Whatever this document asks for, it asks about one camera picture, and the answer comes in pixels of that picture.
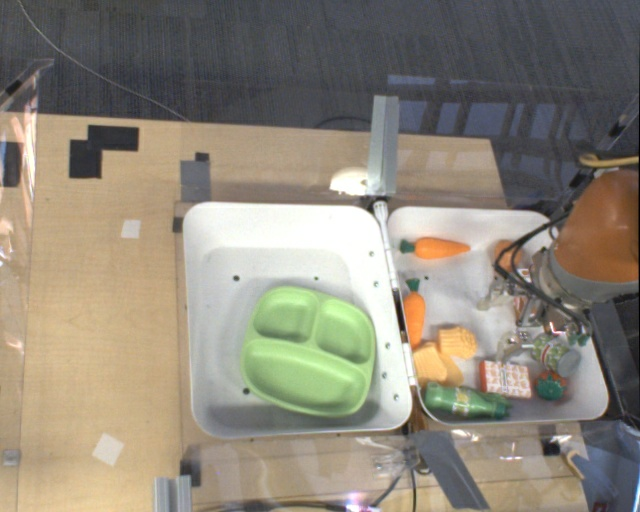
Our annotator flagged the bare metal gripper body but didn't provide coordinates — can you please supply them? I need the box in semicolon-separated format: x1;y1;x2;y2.
512;247;582;342

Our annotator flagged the white plastic tray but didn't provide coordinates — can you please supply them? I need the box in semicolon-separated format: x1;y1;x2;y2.
387;206;610;426
182;201;414;440

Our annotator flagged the orange and white carton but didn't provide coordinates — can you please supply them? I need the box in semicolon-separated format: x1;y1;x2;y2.
478;359;534;400

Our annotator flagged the white and green can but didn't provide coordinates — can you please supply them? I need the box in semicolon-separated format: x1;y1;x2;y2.
530;332;583;379

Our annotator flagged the orange rounded toy food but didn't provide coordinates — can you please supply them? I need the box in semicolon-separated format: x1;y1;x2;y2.
493;239;524;274

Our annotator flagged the yellow ridged cupcake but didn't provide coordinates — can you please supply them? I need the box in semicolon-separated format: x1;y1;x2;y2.
438;325;479;361

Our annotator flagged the red tomato with green leaves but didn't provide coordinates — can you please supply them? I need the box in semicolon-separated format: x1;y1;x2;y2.
535;369;569;401

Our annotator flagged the orange carrot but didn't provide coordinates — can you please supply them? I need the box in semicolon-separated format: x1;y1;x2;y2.
398;236;472;261
402;278;427;350

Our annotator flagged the green plastic bottle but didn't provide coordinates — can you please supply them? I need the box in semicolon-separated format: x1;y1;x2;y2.
423;382;513;421

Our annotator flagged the green divided plate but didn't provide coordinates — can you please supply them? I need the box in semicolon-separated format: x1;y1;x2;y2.
240;285;377;419

